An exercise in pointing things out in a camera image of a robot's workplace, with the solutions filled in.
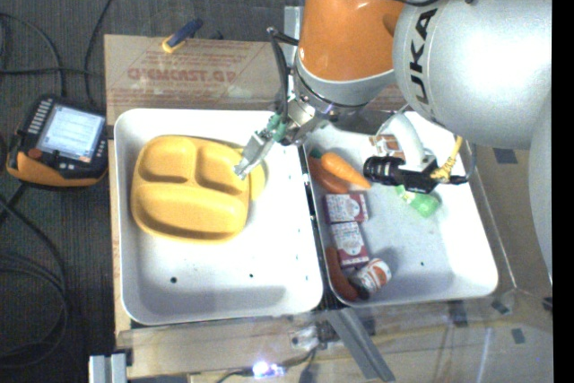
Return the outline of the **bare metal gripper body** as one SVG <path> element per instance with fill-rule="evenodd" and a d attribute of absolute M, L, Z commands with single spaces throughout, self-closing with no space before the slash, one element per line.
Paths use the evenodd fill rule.
<path fill-rule="evenodd" d="M 288 100 L 288 119 L 282 145 L 302 145 L 306 138 L 325 127 L 335 116 L 335 105 L 325 100 L 292 96 Z"/>

